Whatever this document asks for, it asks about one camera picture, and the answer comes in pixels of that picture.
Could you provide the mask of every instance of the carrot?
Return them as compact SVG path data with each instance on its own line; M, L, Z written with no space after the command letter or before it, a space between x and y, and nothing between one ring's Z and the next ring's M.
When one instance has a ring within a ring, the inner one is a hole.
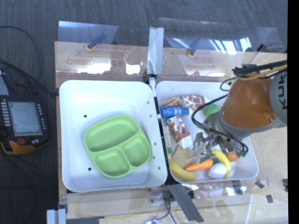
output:
M200 170L200 169L208 169L211 166L213 166L214 162L212 159L207 159L201 163L194 162L193 164L189 165L185 168L186 171L194 171L194 170Z
M235 153L235 151L230 152L229 154L226 154L226 156L230 162L236 161L238 159L238 156Z

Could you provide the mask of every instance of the egg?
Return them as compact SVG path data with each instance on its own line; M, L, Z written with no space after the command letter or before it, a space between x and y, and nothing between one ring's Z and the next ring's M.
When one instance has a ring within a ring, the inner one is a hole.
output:
M208 172L210 178L224 178L225 174L226 167L222 163L214 164Z

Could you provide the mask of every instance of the yellow banana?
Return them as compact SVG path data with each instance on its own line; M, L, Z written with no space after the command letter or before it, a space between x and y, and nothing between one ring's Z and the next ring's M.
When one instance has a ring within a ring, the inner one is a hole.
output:
M198 177L198 173L195 173L195 172L190 172L190 171L186 171L184 169L182 169L172 158L171 156L169 155L168 156L168 159L169 159L169 163L170 163L170 169L172 171L172 173L181 178L181 179L184 179L186 181L192 181L194 180L195 178Z
M225 177L228 177L232 167L230 165L230 161L228 160L227 156L222 151L217 150L217 149L213 149L212 153L215 155L215 158L217 158L220 163L225 165L225 167L226 167Z

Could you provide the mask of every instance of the display screen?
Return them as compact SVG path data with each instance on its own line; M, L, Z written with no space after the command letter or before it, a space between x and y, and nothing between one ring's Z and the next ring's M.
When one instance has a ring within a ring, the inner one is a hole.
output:
M15 136L42 135L42 127L34 102L9 102Z

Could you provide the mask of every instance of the gray carpet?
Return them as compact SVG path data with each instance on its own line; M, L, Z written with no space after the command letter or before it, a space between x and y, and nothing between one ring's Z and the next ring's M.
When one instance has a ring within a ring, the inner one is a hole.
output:
M0 26L16 26L29 33L41 57L38 58L34 44L26 34L15 28L1 28L0 59L40 82L43 88L37 85L37 92L50 124L50 141L40 150L18 157L0 152L0 223L44 224L46 210L57 209L57 132L53 93L54 41L58 40L58 22L148 28L157 27L159 18L276 28L284 48L287 48L288 0L0 0ZM12 71L12 77L18 80L20 75ZM16 186L25 182L47 186Z

